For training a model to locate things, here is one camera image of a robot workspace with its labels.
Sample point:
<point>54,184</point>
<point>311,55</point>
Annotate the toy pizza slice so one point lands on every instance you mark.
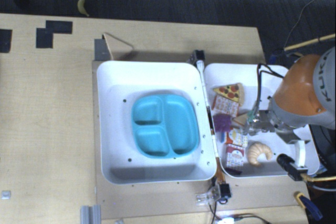
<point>229,91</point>

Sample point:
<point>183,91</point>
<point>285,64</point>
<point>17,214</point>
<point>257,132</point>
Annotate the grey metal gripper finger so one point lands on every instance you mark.
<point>254,133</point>
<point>246,129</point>

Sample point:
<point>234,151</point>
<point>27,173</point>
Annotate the blue divided plate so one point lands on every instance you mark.
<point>181,123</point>

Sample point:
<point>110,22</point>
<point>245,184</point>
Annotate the red and white packet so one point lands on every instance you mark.
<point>224,107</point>

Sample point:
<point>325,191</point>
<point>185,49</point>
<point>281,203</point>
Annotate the purple grapes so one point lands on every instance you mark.
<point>221,123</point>

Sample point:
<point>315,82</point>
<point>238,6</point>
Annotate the small blue thing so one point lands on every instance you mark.
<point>223,137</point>

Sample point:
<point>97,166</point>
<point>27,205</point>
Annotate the yellow banana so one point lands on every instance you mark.
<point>82,6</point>

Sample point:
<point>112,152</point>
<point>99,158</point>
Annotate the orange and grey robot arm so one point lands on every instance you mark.
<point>299,91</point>

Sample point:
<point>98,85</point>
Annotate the black cylinder on white bracket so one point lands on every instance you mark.
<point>288,164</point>

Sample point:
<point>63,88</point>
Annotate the thin black and white rod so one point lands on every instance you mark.
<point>207,102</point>

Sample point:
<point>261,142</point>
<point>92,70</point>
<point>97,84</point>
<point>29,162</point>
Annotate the tan toy croissant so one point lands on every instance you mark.
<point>258,150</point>

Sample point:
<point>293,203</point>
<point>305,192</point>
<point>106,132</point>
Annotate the toy bread slice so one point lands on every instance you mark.
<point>240,119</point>

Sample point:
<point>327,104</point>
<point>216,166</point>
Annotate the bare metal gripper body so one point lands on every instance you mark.
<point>265,123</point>

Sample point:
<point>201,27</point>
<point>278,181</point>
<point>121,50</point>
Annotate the yellow and white carton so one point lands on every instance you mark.
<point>236,137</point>

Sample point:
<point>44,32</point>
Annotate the white plastic tray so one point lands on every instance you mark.
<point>115,123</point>
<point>275,165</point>

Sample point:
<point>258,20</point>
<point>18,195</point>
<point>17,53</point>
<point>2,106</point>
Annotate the red and white carton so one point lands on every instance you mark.
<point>235,156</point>

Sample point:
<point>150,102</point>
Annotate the pale wooden stick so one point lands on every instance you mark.
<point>309,42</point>

